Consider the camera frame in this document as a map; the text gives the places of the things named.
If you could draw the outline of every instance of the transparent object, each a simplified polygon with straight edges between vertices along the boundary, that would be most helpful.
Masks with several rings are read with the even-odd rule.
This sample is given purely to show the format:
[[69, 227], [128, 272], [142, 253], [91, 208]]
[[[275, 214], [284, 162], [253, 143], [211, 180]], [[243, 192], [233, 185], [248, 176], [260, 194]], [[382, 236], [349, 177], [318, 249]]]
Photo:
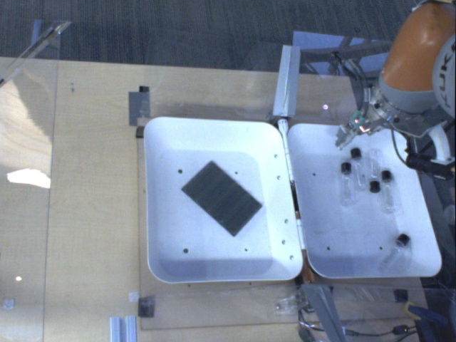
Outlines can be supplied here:
[[341, 204], [345, 207], [355, 204], [356, 191], [351, 163], [344, 162], [341, 165]]
[[309, 302], [306, 300], [306, 296], [298, 291], [287, 298], [276, 300], [275, 313], [278, 315], [293, 316], [300, 309], [307, 309], [308, 307]]
[[399, 193], [395, 186], [395, 180], [390, 171], [382, 171], [381, 185], [381, 208], [385, 213], [395, 213], [400, 206]]
[[411, 260], [410, 237], [401, 234], [395, 241], [394, 247], [380, 262], [380, 271], [399, 267], [407, 268]]
[[42, 341], [57, 60], [68, 23], [6, 17], [3, 26], [2, 53], [18, 58], [0, 58], [0, 341]]
[[[177, 289], [167, 291], [163, 291], [163, 285], [157, 285], [157, 293], [153, 294], [155, 315], [140, 319], [143, 333], [195, 326], [296, 323], [297, 311], [301, 308], [294, 283], [189, 285], [172, 285]], [[288, 303], [282, 303], [283, 298], [287, 298]]]
[[443, 216], [449, 225], [455, 225], [455, 206], [448, 205], [443, 211]]
[[351, 151], [351, 166], [356, 179], [356, 188], [364, 191], [367, 188], [366, 165], [359, 148], [353, 148]]
[[377, 149], [368, 152], [368, 176], [369, 180], [380, 178], [380, 168], [382, 165], [382, 152]]

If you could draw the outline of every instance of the black cable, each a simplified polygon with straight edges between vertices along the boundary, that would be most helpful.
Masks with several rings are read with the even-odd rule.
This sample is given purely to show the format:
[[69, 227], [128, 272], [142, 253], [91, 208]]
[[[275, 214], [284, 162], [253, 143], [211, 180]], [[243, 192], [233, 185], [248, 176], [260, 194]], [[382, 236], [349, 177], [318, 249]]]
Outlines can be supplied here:
[[406, 334], [405, 336], [400, 337], [396, 342], [404, 341], [407, 337], [410, 337], [411, 335], [413, 335], [415, 333], [418, 333], [418, 332], [417, 331], [410, 332], [410, 333]]
[[307, 68], [314, 75], [318, 75], [319, 74], [318, 71], [315, 69], [315, 67], [312, 66], [311, 63], [309, 63], [307, 61], [304, 61], [303, 66], [304, 66], [304, 68]]
[[394, 136], [394, 129], [391, 130], [391, 138], [393, 139], [393, 144], [394, 144], [394, 151], [396, 152], [396, 155], [399, 157], [399, 160], [406, 165], [404, 159], [402, 158], [401, 155], [399, 155], [398, 151], [398, 145], [396, 144], [396, 137]]
[[348, 76], [350, 79], [353, 79], [359, 85], [361, 103], [359, 105], [358, 110], [360, 112], [363, 112], [363, 109], [365, 109], [368, 104], [366, 102], [366, 96], [364, 95], [364, 89], [368, 87], [368, 83], [363, 68], [359, 65], [359, 63], [356, 63], [352, 59], [343, 59], [338, 51], [333, 52], [332, 56], [334, 57], [336, 62], [338, 62], [338, 66], [341, 67], [345, 75]]
[[[304, 310], [301, 309], [298, 313], [298, 320], [299, 324], [302, 328], [309, 328], [312, 331], [318, 331], [318, 332], [324, 332], [325, 330], [319, 327], [316, 327], [314, 324], [310, 324], [309, 322], [306, 321], [304, 318]], [[401, 337], [397, 342], [403, 341], [406, 339], [409, 335], [417, 333], [416, 331], [410, 331], [412, 329], [416, 329], [415, 326], [407, 326], [406, 324], [402, 324], [399, 326], [393, 327], [391, 331], [388, 332], [383, 332], [383, 333], [362, 333], [362, 332], [357, 332], [353, 331], [352, 329], [344, 329], [344, 334], [346, 336], [362, 336], [362, 337], [382, 337], [386, 336], [388, 334], [394, 334], [396, 336], [402, 335], [404, 333], [407, 333], [405, 336]]]

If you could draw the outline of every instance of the glass panel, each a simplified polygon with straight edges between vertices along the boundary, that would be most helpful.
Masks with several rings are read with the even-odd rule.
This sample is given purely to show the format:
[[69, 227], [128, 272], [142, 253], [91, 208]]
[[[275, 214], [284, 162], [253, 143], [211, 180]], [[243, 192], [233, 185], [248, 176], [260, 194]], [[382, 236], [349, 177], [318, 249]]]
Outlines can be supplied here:
[[0, 339], [41, 341], [57, 59], [68, 23], [7, 22], [4, 54], [24, 53], [0, 59]]
[[361, 106], [364, 90], [376, 81], [391, 42], [295, 31], [293, 45], [301, 47], [300, 72], [314, 76], [301, 78], [293, 123], [339, 125]]

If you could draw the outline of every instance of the wooden table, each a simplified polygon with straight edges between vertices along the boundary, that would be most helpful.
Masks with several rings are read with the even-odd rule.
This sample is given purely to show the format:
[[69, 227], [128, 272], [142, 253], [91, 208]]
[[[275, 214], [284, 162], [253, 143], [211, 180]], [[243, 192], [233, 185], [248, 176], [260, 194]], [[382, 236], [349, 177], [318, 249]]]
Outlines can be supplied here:
[[[272, 108], [277, 73], [39, 60], [36, 65], [41, 67], [36, 75], [49, 75], [50, 80], [52, 65], [58, 66], [55, 128], [42, 130], [43, 126], [36, 124], [39, 120], [31, 119], [40, 116], [39, 105], [21, 105], [20, 95], [2, 108], [11, 112], [20, 106], [25, 110], [16, 120], [19, 125], [28, 123], [35, 136], [32, 139], [42, 143], [43, 172], [50, 165], [52, 150], [48, 208], [40, 213], [27, 207], [21, 218], [15, 219], [18, 226], [7, 227], [10, 234], [0, 234], [0, 246], [11, 251], [1, 255], [1, 270], [5, 270], [6, 262], [10, 266], [23, 263], [21, 272], [25, 276], [18, 287], [22, 288], [21, 295], [28, 292], [30, 297], [30, 318], [16, 316], [9, 323], [19, 328], [32, 320], [39, 335], [39, 316], [43, 316], [45, 342], [108, 341], [111, 316], [137, 313], [138, 305], [129, 297], [139, 292], [140, 285], [138, 152], [136, 128], [128, 125], [128, 92], [149, 86], [151, 101], [159, 103], [152, 105], [154, 116], [177, 110], [200, 117], [216, 113], [222, 118], [250, 115], [264, 120]], [[29, 88], [32, 95], [36, 81], [33, 75], [27, 80], [17, 78], [22, 93]], [[299, 85], [299, 120], [336, 124], [354, 110], [351, 86], [345, 77], [302, 75]], [[323, 110], [322, 103], [329, 110]], [[184, 106], [193, 109], [179, 112]], [[208, 106], [217, 109], [211, 111]], [[24, 143], [21, 138], [16, 142]], [[24, 197], [29, 204], [43, 204], [48, 196], [48, 192], [28, 185], [17, 185], [17, 191], [18, 207]], [[43, 219], [47, 211], [48, 224], [41, 222], [40, 227], [45, 228], [38, 232], [33, 219]], [[18, 243], [20, 239], [28, 240], [25, 246]], [[35, 253], [45, 259], [46, 268], [44, 263], [34, 265], [30, 255]], [[1, 282], [10, 283], [10, 289], [17, 285], [11, 278]], [[390, 280], [389, 284], [398, 282], [417, 286], [416, 279]], [[300, 341], [297, 325], [290, 323], [159, 331], [138, 328], [138, 340]]]

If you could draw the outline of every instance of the metal bracket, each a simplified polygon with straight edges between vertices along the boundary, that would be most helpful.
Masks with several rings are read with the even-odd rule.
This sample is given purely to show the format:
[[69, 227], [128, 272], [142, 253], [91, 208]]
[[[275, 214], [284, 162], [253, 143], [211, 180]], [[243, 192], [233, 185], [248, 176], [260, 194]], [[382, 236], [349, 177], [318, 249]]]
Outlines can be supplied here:
[[145, 296], [138, 302], [138, 316], [140, 318], [153, 318], [155, 316], [155, 296]]
[[129, 124], [138, 125], [138, 118], [150, 117], [150, 92], [147, 86], [140, 86], [139, 92], [128, 93]]
[[441, 165], [449, 165], [451, 162], [454, 162], [455, 158], [451, 157], [447, 133], [443, 130], [442, 125], [437, 124], [428, 134], [434, 142], [436, 152], [435, 159], [432, 161]]
[[137, 342], [136, 316], [110, 318], [110, 342]]
[[296, 112], [300, 60], [301, 49], [299, 47], [282, 47], [276, 97], [272, 110], [274, 117], [291, 118]]
[[301, 286], [307, 300], [315, 309], [330, 341], [346, 342], [331, 289], [328, 285], [304, 284]]

